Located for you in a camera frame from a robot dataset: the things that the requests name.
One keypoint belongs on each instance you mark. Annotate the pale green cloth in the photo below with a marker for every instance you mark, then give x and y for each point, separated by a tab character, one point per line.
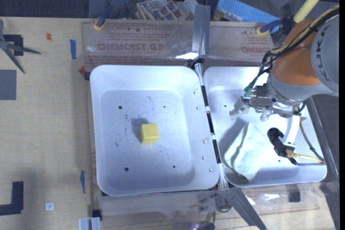
250	153

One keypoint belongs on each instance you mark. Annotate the thin black and white rod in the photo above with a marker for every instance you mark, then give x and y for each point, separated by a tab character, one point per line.
207	110

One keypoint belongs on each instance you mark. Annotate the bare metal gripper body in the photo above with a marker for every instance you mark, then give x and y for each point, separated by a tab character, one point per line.
262	101

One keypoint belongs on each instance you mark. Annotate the yellow cube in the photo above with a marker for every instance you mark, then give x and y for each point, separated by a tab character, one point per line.
149	133

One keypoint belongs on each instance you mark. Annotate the brown cardboard board red print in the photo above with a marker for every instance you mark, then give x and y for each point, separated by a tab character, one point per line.
140	45

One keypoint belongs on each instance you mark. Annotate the black cylinder on white bracket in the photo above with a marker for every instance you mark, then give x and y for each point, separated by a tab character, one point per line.
277	140

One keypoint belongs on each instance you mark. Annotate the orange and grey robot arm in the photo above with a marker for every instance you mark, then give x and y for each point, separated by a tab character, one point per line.
299	62

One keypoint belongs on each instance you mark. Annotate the white plastic tray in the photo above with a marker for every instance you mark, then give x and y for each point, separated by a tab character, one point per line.
221	83
151	161

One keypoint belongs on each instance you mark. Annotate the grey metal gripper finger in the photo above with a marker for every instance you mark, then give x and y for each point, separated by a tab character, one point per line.
239	107
266	115

